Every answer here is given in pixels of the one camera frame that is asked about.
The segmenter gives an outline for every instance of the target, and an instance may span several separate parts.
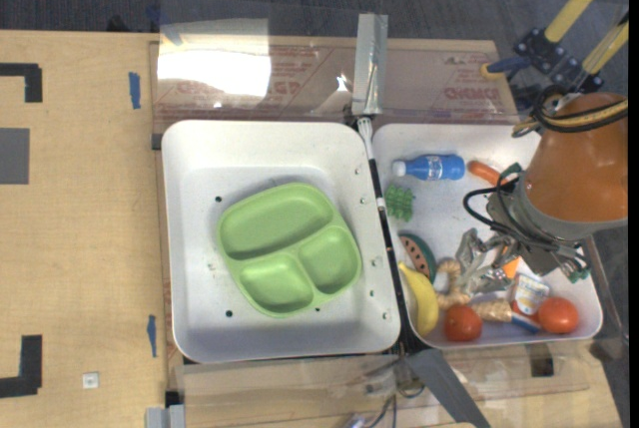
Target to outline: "red tomato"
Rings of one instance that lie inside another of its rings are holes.
[[[443,332],[449,341],[471,341],[481,335],[483,321],[468,305],[452,305],[443,320]]]
[[[554,334],[572,332],[579,323],[579,313],[575,304],[560,296],[546,298],[537,313],[541,328]]]

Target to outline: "gray square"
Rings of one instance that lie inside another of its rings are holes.
[[[0,129],[0,185],[29,184],[29,129]]]

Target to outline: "white plastic tub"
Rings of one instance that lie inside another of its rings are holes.
[[[164,135],[173,299],[180,350],[198,362],[383,351],[400,329],[363,141],[331,123],[184,121]],[[322,190],[353,233],[358,281],[318,310],[266,316],[243,296],[218,253],[223,211],[267,188]]]
[[[382,189],[385,191],[388,185],[393,183],[404,189],[410,188],[415,196],[412,205],[413,217],[409,222],[392,217],[389,219],[393,247],[398,260],[412,266],[397,236],[400,231],[411,232],[421,237],[430,246],[437,260],[453,257],[459,247],[461,236],[472,227],[477,228],[480,238],[488,239],[492,235],[491,230],[465,211],[462,199],[468,192],[485,189],[490,185],[469,173],[458,181],[423,182],[409,176],[398,178],[392,174],[392,161],[412,159],[423,154],[457,154],[466,162],[480,160],[500,170],[515,162],[526,168],[537,148],[539,136],[532,133],[513,139],[510,137],[511,131],[512,127],[502,125],[391,124],[381,127],[374,134],[373,149]],[[486,215],[486,211],[481,209],[482,205],[485,207],[485,200],[482,202],[477,199],[476,203],[472,204],[478,212]],[[580,323],[570,334],[533,334],[509,323],[486,322],[480,338],[466,343],[452,343],[443,334],[443,316],[440,315],[437,327],[422,340],[434,347],[447,348],[593,337],[601,328],[603,313],[592,277],[573,284],[559,269],[555,269],[544,276],[543,281],[550,286],[553,295],[564,296],[576,305]],[[414,300],[406,287],[404,293],[409,313],[412,315]],[[505,293],[492,295],[505,296]]]

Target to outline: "wooden surface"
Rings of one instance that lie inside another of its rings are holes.
[[[164,402],[165,317],[149,141],[149,45],[157,38],[0,31],[0,61],[38,63],[44,76],[42,104],[24,104],[21,79],[0,78],[0,127],[31,129],[29,185],[0,186],[0,377],[17,375],[22,335],[42,334],[44,348],[42,388],[35,396],[0,399],[0,427],[143,426],[145,409]],[[139,110],[129,97],[129,72],[141,77]],[[156,316],[159,336],[155,358],[149,315]],[[510,362],[508,351],[495,351],[495,359]],[[579,371],[562,375],[554,390],[541,382],[530,394],[488,394],[479,406],[493,426],[620,426],[600,363],[583,347],[577,361]],[[503,380],[479,370],[483,382],[473,384],[477,370],[459,368],[477,390]],[[100,372],[97,389],[82,387],[82,374],[90,371]],[[436,403],[401,405],[398,426],[452,426]],[[277,425],[338,428],[343,420]]]

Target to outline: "bottle cap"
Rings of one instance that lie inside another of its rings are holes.
[[[392,173],[397,177],[403,177],[406,174],[406,162],[402,162],[402,161],[393,162]]]

